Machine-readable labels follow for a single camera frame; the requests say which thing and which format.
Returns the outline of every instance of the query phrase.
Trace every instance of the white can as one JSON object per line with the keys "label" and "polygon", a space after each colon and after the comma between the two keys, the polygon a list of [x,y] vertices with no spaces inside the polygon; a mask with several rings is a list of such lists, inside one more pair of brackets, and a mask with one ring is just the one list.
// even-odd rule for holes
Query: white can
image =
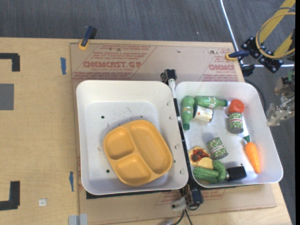
{"label": "white can", "polygon": [[195,106],[194,108],[194,119],[210,122],[212,120],[213,114],[214,110],[210,108],[205,108],[201,106]]}

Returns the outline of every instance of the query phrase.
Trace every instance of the red tomato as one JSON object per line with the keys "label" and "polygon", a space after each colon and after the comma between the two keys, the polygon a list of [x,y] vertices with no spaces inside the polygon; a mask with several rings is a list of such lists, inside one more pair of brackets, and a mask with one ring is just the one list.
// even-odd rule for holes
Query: red tomato
{"label": "red tomato", "polygon": [[237,99],[232,100],[229,105],[229,113],[242,113],[244,109],[244,104]]}

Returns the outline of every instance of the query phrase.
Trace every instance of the yellow cable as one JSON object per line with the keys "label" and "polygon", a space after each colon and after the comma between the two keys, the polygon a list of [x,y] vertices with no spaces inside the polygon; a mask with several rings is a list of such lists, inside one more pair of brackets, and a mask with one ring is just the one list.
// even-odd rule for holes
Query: yellow cable
{"label": "yellow cable", "polygon": [[257,48],[260,50],[261,54],[267,58],[271,58],[271,59],[280,59],[282,57],[285,57],[287,55],[290,55],[292,54],[293,52],[295,52],[295,48],[287,51],[286,53],[282,54],[282,55],[277,55],[277,56],[272,56],[272,55],[269,55],[267,53],[265,53],[262,49],[262,47],[260,46],[260,43],[258,42],[258,37],[259,37],[259,33],[263,30],[263,28],[267,25],[268,22],[272,21],[273,19],[277,18],[277,17],[280,17],[280,16],[285,16],[285,15],[296,15],[295,12],[290,12],[290,13],[282,13],[282,14],[279,14],[279,15],[276,15],[276,16],[273,16],[271,18],[269,18],[260,28],[260,30],[257,32],[256,34],[256,38],[255,38],[255,42],[256,42],[256,46]]}

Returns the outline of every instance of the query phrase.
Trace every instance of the cucumber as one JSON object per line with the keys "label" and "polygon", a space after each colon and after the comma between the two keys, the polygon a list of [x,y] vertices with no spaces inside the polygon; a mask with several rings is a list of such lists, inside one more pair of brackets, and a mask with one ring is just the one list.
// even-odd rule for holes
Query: cucumber
{"label": "cucumber", "polygon": [[214,170],[219,172],[217,176],[218,182],[224,181],[226,179],[226,169],[225,166],[220,161],[213,161]]}
{"label": "cucumber", "polygon": [[211,183],[217,183],[218,182],[217,178],[205,176],[205,175],[202,175],[200,173],[194,173],[194,177],[198,180],[204,180],[204,181],[211,182]]}
{"label": "cucumber", "polygon": [[217,178],[219,176],[219,172],[212,170],[212,169],[207,169],[204,167],[196,167],[193,170],[193,174],[199,174],[207,177],[212,177],[212,178]]}

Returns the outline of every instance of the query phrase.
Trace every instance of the gray square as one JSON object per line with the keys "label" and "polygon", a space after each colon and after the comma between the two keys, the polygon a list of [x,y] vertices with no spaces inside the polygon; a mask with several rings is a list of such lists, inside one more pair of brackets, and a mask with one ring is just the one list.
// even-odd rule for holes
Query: gray square
{"label": "gray square", "polygon": [[14,109],[14,84],[0,83],[0,110]]}

